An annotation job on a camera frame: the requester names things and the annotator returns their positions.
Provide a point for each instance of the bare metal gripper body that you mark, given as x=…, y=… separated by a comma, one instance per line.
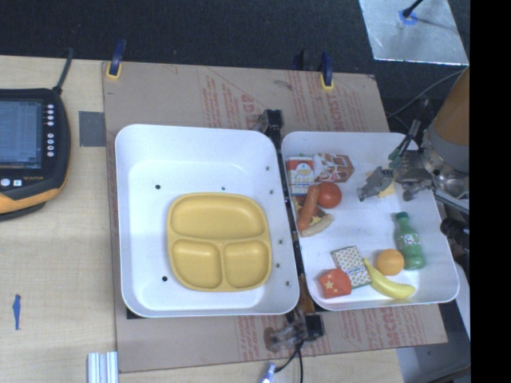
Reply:
x=415, y=170

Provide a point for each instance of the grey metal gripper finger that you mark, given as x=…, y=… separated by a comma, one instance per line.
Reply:
x=374, y=184
x=416, y=189

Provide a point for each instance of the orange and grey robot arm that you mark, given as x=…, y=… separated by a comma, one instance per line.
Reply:
x=451, y=122

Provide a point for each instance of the pale yellow wedge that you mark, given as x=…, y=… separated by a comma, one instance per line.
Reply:
x=386, y=190

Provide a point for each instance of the white and brown packet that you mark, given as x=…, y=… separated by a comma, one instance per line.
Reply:
x=337, y=168

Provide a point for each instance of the white plastic tray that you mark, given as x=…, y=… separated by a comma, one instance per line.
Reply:
x=367, y=226
x=151, y=222

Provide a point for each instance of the red tomato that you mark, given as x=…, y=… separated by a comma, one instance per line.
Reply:
x=330, y=195

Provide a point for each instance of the green bottle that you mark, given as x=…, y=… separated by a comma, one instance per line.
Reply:
x=409, y=242

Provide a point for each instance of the pizza slice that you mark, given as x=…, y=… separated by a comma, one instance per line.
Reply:
x=319, y=225

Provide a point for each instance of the orange carrot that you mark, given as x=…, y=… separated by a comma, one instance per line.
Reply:
x=308, y=210

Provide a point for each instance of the red and white carton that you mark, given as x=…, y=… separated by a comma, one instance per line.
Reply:
x=300, y=174

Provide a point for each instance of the orange fruit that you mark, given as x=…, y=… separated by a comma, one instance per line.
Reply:
x=389, y=261

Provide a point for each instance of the white carton with orange print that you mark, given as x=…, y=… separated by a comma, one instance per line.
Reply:
x=351, y=265

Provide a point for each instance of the yellow banana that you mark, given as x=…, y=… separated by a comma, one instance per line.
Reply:
x=389, y=287

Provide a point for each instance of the red packet with yellow star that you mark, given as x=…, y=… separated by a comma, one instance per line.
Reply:
x=335, y=283

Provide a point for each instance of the yellow divided plate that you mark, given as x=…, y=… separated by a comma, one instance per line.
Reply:
x=217, y=218

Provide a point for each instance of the brown cardboard board red print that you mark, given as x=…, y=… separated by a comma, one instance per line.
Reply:
x=167, y=94

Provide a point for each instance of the black cylinder on white bracket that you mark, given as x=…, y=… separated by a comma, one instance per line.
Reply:
x=453, y=227

